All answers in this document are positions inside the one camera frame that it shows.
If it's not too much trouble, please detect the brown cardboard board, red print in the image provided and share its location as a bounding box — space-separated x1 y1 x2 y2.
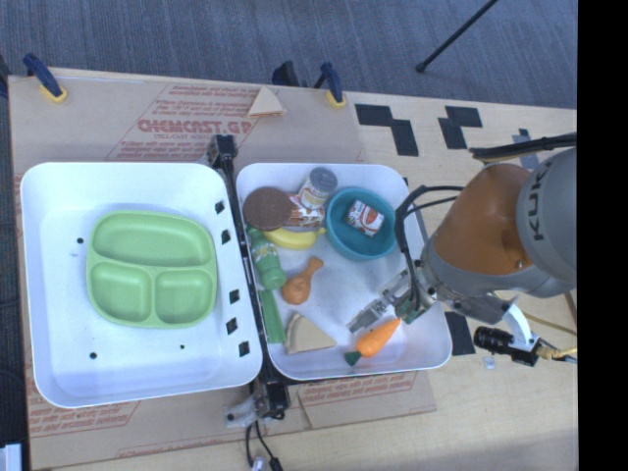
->
7 74 439 471

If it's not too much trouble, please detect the red and white carton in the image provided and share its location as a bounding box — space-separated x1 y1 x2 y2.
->
343 198 386 238

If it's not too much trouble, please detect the small can with grey lid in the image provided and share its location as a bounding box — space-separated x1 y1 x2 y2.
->
297 166 340 211

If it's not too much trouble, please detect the yellow banana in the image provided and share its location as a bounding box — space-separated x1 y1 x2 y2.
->
261 226 328 252

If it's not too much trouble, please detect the black cylinder on white bracket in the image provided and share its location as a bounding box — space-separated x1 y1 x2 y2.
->
472 302 542 368

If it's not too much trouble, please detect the green plastic bottle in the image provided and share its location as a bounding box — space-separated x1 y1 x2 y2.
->
246 227 288 291

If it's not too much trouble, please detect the tan sandwich triangle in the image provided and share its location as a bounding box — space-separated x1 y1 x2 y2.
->
284 311 339 356
246 84 288 119

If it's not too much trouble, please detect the thin black and white rod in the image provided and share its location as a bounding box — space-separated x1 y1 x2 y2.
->
219 157 277 387

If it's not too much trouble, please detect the orange carrot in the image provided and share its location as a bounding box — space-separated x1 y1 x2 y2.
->
342 317 403 368

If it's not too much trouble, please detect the orange chicken drumstick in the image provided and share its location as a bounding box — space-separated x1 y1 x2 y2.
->
280 256 326 307

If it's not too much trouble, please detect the orange and white packet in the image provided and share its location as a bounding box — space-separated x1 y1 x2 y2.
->
284 193 328 230

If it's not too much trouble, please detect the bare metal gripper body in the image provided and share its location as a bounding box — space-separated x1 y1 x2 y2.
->
379 268 514 326

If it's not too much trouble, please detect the white plastic tray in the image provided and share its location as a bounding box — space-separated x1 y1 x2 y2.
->
235 162 453 382
19 161 264 410

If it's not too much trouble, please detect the green celery stick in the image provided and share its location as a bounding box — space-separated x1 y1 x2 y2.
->
258 287 288 345

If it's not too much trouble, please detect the black tripod leg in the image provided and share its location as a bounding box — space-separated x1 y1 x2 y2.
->
415 0 534 74

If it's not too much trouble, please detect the teal bowl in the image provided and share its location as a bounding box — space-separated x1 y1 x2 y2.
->
325 185 399 263

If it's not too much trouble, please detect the brown round biscuit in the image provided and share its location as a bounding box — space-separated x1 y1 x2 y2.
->
242 185 294 233

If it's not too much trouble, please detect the green divided plate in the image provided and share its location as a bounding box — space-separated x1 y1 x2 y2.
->
85 209 219 330

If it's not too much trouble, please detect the black block with thin wires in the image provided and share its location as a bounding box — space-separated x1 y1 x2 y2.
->
249 378 292 419
207 133 239 167

